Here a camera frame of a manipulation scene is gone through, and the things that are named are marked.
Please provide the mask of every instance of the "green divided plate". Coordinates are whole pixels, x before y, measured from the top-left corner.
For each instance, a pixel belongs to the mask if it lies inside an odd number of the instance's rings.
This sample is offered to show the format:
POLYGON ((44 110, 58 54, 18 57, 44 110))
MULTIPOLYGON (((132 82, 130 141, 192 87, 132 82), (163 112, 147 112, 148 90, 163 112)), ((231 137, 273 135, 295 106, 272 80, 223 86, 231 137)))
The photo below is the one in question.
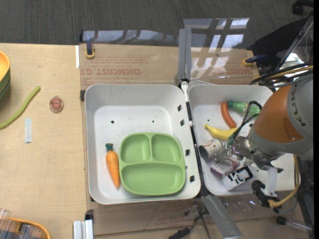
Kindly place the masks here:
POLYGON ((185 163, 179 142, 164 133, 134 133, 122 141, 120 177, 124 188, 137 195, 162 196, 185 184, 185 163))

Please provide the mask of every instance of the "toy carrot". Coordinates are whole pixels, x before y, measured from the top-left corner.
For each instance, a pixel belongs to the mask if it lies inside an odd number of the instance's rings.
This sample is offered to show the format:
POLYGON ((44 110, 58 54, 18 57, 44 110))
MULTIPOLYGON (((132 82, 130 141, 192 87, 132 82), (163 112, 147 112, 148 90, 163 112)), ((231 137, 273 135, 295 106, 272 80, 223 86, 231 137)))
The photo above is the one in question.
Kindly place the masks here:
POLYGON ((112 143, 105 144, 105 147, 108 150, 108 153, 106 154, 106 164, 108 166, 112 180, 115 186, 118 188, 120 186, 119 157, 117 153, 113 151, 112 143))
POLYGON ((222 102, 220 104, 220 108, 221 108, 221 114, 223 115, 223 118, 224 118, 225 122, 227 123, 227 125, 230 128, 235 128, 237 126, 237 124, 229 114, 228 104, 226 102, 222 102))

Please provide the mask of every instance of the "green bottle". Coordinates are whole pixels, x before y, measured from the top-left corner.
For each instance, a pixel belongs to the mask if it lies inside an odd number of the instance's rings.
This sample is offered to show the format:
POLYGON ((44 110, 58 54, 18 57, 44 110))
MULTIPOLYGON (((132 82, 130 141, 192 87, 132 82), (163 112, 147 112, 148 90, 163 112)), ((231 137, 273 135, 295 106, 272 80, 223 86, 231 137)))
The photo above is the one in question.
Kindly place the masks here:
MULTIPOLYGON (((230 101, 228 101, 227 106, 229 108, 239 112, 240 114, 246 114, 248 103, 244 103, 244 102, 236 103, 236 102, 230 100, 230 101)), ((259 112, 260 112, 260 109, 258 106, 251 105, 248 116, 258 114, 259 112)))

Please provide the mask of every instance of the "bottle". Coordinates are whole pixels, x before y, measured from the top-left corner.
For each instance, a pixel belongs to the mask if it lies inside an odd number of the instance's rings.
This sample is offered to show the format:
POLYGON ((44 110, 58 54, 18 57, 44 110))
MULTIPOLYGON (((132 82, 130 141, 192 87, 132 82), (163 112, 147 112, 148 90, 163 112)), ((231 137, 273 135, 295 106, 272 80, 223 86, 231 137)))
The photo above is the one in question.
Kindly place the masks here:
MULTIPOLYGON (((227 106, 229 108, 234 109, 235 111, 239 112, 240 114, 246 114, 246 110, 248 108, 248 103, 244 103, 244 102, 236 103, 232 100, 229 100, 227 103, 227 106)), ((249 112, 248 112, 248 116, 258 114, 259 112, 260 112, 260 109, 258 106, 251 105, 249 112)))
POLYGON ((312 225, 310 225, 304 221, 298 221, 298 220, 291 219, 291 218, 277 216, 276 222, 280 225, 283 225, 283 226, 289 226, 289 227, 292 227, 294 229, 307 232, 309 235, 313 231, 312 225))

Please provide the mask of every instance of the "small package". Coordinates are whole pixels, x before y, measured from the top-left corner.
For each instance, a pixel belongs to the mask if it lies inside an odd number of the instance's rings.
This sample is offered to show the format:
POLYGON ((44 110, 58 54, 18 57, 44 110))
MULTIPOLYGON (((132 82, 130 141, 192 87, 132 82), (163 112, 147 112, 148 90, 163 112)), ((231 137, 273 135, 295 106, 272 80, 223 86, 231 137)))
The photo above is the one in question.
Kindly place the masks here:
POLYGON ((224 184, 225 188, 230 191, 252 177, 253 173, 250 171, 249 167, 244 166, 222 178, 221 182, 224 184))
POLYGON ((224 178, 226 175, 235 171, 239 167, 239 161, 235 158, 227 158, 225 160, 217 161, 210 166, 210 171, 216 174, 220 178, 224 178))

